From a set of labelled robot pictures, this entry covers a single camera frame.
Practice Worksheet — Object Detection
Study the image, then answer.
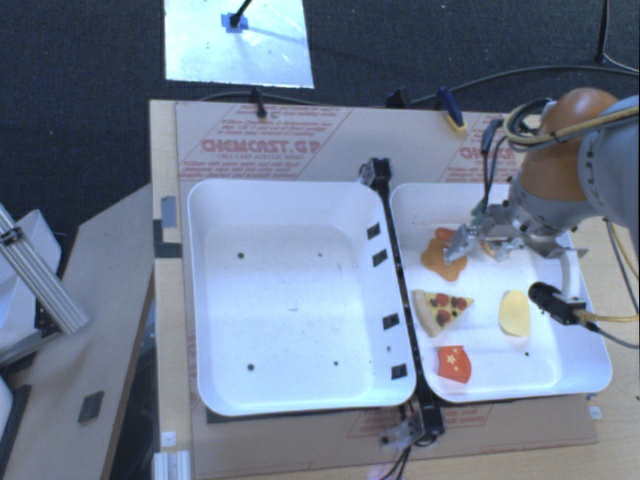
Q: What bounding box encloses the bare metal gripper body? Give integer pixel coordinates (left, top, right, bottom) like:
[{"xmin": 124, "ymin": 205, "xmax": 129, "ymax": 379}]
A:
[{"xmin": 473, "ymin": 201, "xmax": 590, "ymax": 260}]

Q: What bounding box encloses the orange flat toy food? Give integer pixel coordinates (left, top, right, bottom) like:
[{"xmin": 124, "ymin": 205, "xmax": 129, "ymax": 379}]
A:
[{"xmin": 420, "ymin": 226, "xmax": 470, "ymax": 284}]

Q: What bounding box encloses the thin black and white rod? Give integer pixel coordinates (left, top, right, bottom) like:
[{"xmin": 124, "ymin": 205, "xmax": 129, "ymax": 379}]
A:
[{"xmin": 378, "ymin": 185, "xmax": 429, "ymax": 405}]

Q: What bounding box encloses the pale yellow oval slice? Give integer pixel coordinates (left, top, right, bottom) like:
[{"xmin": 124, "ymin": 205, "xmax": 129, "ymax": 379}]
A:
[{"xmin": 497, "ymin": 289, "xmax": 532, "ymax": 339}]

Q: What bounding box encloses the pizza slice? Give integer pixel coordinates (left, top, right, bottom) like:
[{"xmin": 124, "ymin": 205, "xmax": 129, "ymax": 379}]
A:
[{"xmin": 411, "ymin": 288, "xmax": 476, "ymax": 340}]

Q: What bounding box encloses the white plastic tray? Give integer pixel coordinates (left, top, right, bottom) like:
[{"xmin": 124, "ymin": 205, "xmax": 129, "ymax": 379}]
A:
[
  {"xmin": 389, "ymin": 182, "xmax": 614, "ymax": 405},
  {"xmin": 186, "ymin": 177, "xmax": 418, "ymax": 418}
]

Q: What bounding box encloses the red packet with yellow stars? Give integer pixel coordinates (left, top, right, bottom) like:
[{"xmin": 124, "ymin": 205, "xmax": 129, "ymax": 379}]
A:
[{"xmin": 436, "ymin": 344, "xmax": 473, "ymax": 385}]

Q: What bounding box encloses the brown cardboard board red print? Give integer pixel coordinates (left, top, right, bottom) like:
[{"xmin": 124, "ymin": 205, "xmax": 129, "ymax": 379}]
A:
[{"xmin": 174, "ymin": 100, "xmax": 600, "ymax": 480}]

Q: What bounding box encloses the black cylinder on white bracket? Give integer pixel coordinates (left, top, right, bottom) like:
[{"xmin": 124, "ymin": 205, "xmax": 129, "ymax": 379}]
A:
[{"xmin": 527, "ymin": 250, "xmax": 588, "ymax": 327}]

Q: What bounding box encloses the black block with thin wires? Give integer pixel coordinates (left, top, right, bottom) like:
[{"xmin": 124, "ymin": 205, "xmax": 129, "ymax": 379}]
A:
[
  {"xmin": 358, "ymin": 157, "xmax": 395, "ymax": 190},
  {"xmin": 416, "ymin": 400, "xmax": 446, "ymax": 446}
]

